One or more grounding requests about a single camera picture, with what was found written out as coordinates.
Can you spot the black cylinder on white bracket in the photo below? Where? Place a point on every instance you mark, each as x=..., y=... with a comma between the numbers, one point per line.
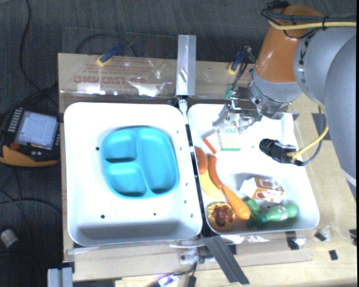
x=275, y=149

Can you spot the round yellow and red pizza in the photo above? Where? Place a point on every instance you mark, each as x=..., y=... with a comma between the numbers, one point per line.
x=220, y=217

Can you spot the white plastic tray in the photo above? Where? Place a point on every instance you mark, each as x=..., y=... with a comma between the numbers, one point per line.
x=83, y=166
x=287, y=175

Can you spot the small red stick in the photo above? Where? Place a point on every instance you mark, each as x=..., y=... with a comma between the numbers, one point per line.
x=210, y=146

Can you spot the orange carrot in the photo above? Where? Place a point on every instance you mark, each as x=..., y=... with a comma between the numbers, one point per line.
x=236, y=203

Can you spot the orange sausage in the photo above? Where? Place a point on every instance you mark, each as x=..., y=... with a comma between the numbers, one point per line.
x=214, y=170
x=201, y=160

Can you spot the green bottle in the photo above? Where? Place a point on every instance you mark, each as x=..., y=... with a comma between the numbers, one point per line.
x=279, y=213

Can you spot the white and green carton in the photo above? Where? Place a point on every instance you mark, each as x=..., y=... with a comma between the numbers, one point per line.
x=229, y=140

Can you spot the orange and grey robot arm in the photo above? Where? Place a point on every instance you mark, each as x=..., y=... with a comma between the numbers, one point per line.
x=326, y=70

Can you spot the blue divided plate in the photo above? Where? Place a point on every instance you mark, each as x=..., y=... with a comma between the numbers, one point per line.
x=155, y=157

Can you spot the small grey can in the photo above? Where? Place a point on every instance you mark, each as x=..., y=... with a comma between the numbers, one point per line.
x=9, y=238

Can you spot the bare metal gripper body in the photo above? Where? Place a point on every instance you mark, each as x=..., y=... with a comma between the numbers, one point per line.
x=245, y=103

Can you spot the brown cardboard board red print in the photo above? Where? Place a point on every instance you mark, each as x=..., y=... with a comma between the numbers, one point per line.
x=86, y=79

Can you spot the white and brown carton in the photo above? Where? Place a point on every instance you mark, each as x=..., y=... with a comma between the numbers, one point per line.
x=263, y=188

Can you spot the yellow banana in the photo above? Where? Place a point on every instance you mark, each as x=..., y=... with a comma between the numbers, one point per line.
x=209, y=187

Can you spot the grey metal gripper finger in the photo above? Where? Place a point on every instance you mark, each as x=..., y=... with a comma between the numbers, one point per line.
x=245, y=125
x=225, y=118

